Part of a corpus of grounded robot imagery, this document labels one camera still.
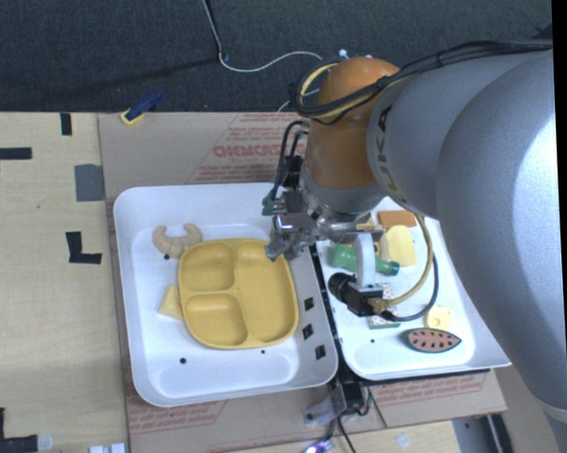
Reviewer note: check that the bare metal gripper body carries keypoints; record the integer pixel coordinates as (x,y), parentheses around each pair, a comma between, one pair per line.
(298,222)

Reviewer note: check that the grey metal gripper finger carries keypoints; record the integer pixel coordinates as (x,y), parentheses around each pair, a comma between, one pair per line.
(275,250)
(296,251)

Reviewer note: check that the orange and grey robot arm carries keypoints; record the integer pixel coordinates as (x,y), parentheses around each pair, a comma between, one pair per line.
(473,175)

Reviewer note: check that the yellow divided plate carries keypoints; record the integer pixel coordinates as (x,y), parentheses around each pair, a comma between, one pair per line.
(263,297)

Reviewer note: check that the green bottle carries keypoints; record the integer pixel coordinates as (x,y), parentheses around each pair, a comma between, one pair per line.
(343,257)

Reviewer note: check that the orange biscuit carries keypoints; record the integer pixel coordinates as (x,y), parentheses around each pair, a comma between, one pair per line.
(398,218)

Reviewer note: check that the beige croissant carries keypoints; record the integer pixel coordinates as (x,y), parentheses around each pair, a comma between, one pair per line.
(171,242)

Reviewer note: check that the small colourful carton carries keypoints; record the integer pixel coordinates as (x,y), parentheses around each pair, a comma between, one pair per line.
(381,323)

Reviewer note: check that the yellow cheese wedge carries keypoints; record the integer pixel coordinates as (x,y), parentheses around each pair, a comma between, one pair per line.
(171,304)

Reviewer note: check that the white plastic tray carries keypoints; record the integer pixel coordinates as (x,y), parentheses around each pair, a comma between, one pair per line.
(214,369)
(392,357)

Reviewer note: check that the brown cardboard board red print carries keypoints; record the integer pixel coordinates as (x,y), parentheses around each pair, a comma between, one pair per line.
(167,151)

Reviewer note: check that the small yellow cheese slice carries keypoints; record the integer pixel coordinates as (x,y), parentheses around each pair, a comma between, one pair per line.
(439,317)

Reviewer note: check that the red watermelon slice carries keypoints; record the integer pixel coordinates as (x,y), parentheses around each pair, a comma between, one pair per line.
(431,340)

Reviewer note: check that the black cylinder on white bracket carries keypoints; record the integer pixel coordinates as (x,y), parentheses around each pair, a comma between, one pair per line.
(364,264)

